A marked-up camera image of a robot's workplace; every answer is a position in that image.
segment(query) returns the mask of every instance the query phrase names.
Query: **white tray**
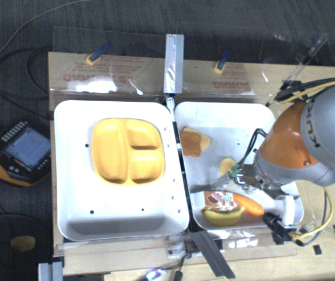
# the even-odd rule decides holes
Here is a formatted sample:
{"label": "white tray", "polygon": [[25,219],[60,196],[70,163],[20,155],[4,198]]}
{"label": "white tray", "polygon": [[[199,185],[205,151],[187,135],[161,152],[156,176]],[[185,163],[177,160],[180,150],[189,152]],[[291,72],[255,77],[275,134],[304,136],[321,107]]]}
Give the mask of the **white tray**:
{"label": "white tray", "polygon": [[[94,172],[92,130],[105,118],[134,118],[159,131],[165,154],[162,177],[147,184],[109,184]],[[73,241],[179,234],[189,222],[170,113],[152,102],[64,101],[54,112],[57,214]]]}
{"label": "white tray", "polygon": [[[175,109],[175,119],[179,132],[185,127],[191,127],[211,138],[210,146],[202,150],[199,157],[184,157],[190,193],[212,190],[210,189],[210,184],[217,182],[220,177],[219,166],[221,161],[226,157],[230,157],[235,162],[238,162],[244,156],[254,130],[262,128],[268,132],[275,122],[272,112],[264,105],[217,102],[182,102]],[[254,147],[258,148],[262,141],[263,137],[258,136]],[[245,164],[251,164],[253,159],[254,153],[250,153]],[[298,196],[298,189],[294,182],[283,186],[282,189],[292,196]],[[265,211],[272,211],[281,217],[289,211],[289,209],[284,209],[283,201],[275,201],[263,191],[247,195],[242,187],[238,185],[231,187],[230,191],[259,202]],[[194,200],[191,203],[195,221],[207,230],[265,225],[262,217],[255,217],[244,212],[237,225],[233,227],[218,227],[205,218],[201,208],[195,205]],[[301,199],[297,198],[294,205],[287,205],[290,205],[291,211],[294,212],[294,223],[296,224],[303,217]]]}

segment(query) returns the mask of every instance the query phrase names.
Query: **white cable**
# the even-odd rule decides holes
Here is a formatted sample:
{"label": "white cable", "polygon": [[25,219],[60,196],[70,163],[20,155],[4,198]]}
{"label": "white cable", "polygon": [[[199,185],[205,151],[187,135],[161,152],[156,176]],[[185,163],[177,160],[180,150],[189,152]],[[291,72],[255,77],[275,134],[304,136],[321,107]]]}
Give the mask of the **white cable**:
{"label": "white cable", "polygon": [[78,0],[78,1],[73,1],[73,2],[69,2],[67,4],[64,4],[64,5],[61,5],[61,6],[58,6],[56,8],[52,8],[52,9],[49,9],[48,11],[45,11],[37,16],[35,16],[34,18],[32,19],[29,19],[27,22],[25,22],[23,25],[21,25],[17,30],[16,32],[14,32],[14,34],[10,37],[10,39],[6,42],[6,44],[0,49],[0,53],[5,50],[5,48],[7,46],[9,46],[9,44],[11,43],[11,41],[13,41],[14,37],[26,26],[28,25],[30,22],[50,13],[50,12],[54,12],[58,9],[61,9],[61,8],[65,8],[66,6],[70,6],[70,5],[73,5],[73,4],[78,4],[78,3],[81,3],[81,2],[90,2],[90,1],[97,1],[97,0]]}

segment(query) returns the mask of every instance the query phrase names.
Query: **yellow cable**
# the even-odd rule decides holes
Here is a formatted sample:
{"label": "yellow cable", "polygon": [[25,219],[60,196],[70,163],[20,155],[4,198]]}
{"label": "yellow cable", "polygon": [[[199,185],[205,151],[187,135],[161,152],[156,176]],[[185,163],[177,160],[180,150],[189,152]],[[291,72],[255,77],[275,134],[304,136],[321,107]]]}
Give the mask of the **yellow cable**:
{"label": "yellow cable", "polygon": [[324,83],[324,84],[321,84],[321,85],[317,85],[316,87],[308,88],[307,90],[299,92],[299,93],[291,96],[288,99],[280,101],[279,103],[280,104],[285,104],[285,103],[291,102],[291,101],[293,101],[293,100],[295,100],[295,99],[297,99],[297,98],[299,98],[299,97],[301,97],[303,95],[306,95],[306,94],[308,94],[308,93],[310,93],[312,91],[320,90],[321,88],[326,88],[326,87],[330,87],[330,86],[333,86],[333,85],[335,85],[335,81]]}
{"label": "yellow cable", "polygon": [[292,238],[293,241],[296,241],[298,239],[301,239],[301,238],[304,238],[304,237],[308,237],[308,236],[311,236],[321,230],[323,230],[324,228],[327,227],[327,225],[329,224],[329,222],[331,221],[332,219],[332,216],[333,216],[333,203],[332,203],[332,200],[331,200],[331,197],[329,195],[329,192],[327,191],[327,188],[324,188],[324,192],[326,193],[327,195],[327,199],[330,203],[330,214],[327,218],[327,220],[318,228],[316,228],[315,230],[311,231],[311,232],[307,232],[307,233],[298,233],[298,232],[291,232],[289,234],[289,236]]}

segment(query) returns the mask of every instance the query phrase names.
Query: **wooden table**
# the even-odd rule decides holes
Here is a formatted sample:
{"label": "wooden table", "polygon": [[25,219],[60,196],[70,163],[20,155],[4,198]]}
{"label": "wooden table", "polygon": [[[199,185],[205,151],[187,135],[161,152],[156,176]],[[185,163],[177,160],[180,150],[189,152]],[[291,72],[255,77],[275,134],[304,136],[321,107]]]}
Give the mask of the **wooden table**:
{"label": "wooden table", "polygon": [[[75,67],[75,63],[82,59],[79,54],[50,53],[50,85],[53,88],[57,80],[62,79],[63,74]],[[150,60],[147,63],[148,69],[159,72],[164,60]],[[193,79],[197,69],[200,70],[199,80],[201,86],[210,94],[211,99],[217,95],[216,91],[227,91],[226,87],[210,87],[204,83],[211,80],[212,85],[218,82],[212,70],[213,64],[208,61],[187,61],[184,69],[184,76]],[[276,92],[281,85],[281,80],[287,78],[295,66],[273,65],[273,64],[233,64],[232,69],[237,70],[235,75],[229,76],[221,82],[246,83],[256,89],[257,94],[267,99],[270,93]],[[302,81],[317,80],[320,78],[335,77],[335,67],[305,67],[299,75]],[[51,91],[50,110],[54,111],[55,106],[60,102],[76,97],[57,90]],[[271,110],[278,116],[286,105],[273,105]],[[51,124],[52,158],[54,160],[54,125]],[[142,279],[151,270],[164,265],[173,265],[177,261],[169,259],[165,240],[160,238],[138,239],[136,241],[110,240],[96,242],[79,242],[64,244],[64,238],[57,226],[57,199],[56,199],[56,178],[55,164],[52,165],[52,186],[53,186],[53,226],[54,226],[54,247],[55,254],[64,256],[64,276],[85,275],[91,273],[105,273],[104,280],[108,281],[130,281]],[[323,214],[323,189],[306,181],[297,181],[305,209],[305,216],[302,223],[309,223],[315,219],[321,220]],[[229,266],[236,275],[237,280],[335,280],[335,184],[328,188],[334,202],[334,216],[329,226],[320,234],[320,237],[309,246],[298,247],[292,242],[285,245],[264,245],[251,248],[226,249],[224,252]],[[322,250],[320,255],[315,254],[314,245]],[[182,268],[184,281],[216,280],[209,265],[202,256],[186,259]],[[173,271],[159,280],[172,280]]]}

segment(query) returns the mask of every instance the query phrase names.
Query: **yellow banana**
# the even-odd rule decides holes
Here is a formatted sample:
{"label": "yellow banana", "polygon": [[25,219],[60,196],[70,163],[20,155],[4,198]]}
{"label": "yellow banana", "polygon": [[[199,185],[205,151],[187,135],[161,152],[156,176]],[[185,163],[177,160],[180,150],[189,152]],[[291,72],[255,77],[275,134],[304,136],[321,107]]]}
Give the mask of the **yellow banana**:
{"label": "yellow banana", "polygon": [[214,225],[217,226],[233,226],[241,220],[241,214],[245,210],[245,207],[241,206],[238,210],[231,211],[230,213],[220,213],[213,210],[205,210],[203,214]]}

